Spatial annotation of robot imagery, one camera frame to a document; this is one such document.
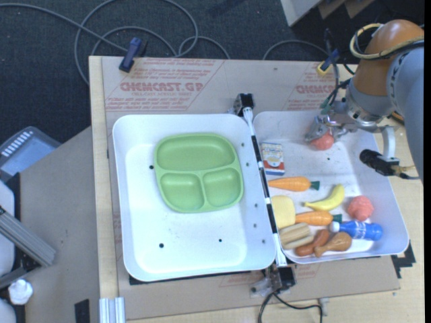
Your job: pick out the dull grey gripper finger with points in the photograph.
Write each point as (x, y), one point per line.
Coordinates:
(314, 131)
(339, 132)

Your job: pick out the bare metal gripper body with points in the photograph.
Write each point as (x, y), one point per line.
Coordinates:
(357, 121)

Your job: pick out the pink lumpy toy food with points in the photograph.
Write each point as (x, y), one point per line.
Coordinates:
(360, 208)
(322, 143)

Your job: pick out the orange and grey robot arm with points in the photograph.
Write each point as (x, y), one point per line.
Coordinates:
(400, 79)

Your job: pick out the white plastic tray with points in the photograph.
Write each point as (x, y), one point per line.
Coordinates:
(188, 241)
(336, 167)

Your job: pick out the small white and red carton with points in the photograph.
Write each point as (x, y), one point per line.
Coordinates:
(272, 158)

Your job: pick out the orange toy carrot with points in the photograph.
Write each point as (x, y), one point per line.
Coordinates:
(313, 218)
(289, 183)

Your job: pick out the thin black and white rod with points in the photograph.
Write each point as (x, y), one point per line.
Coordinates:
(259, 161)

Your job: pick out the yellow banana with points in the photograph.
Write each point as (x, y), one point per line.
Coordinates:
(328, 202)

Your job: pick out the pale yellow toy slice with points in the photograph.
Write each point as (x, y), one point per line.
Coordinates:
(283, 212)

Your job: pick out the blue bottle with white cap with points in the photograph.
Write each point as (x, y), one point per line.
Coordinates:
(363, 231)

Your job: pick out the tan toy hot dog bun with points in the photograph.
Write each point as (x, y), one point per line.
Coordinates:
(295, 235)

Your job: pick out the brown toy chicken drumstick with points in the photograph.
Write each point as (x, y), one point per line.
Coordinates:
(336, 242)

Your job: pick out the orange-brown toy sausage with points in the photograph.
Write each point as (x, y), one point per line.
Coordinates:
(311, 246)

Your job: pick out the green divided plate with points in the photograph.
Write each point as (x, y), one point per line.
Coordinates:
(197, 172)

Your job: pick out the brown cardboard board red print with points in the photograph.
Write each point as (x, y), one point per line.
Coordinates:
(202, 301)

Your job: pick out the black cylinder on white bracket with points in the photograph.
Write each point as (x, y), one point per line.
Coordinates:
(377, 161)

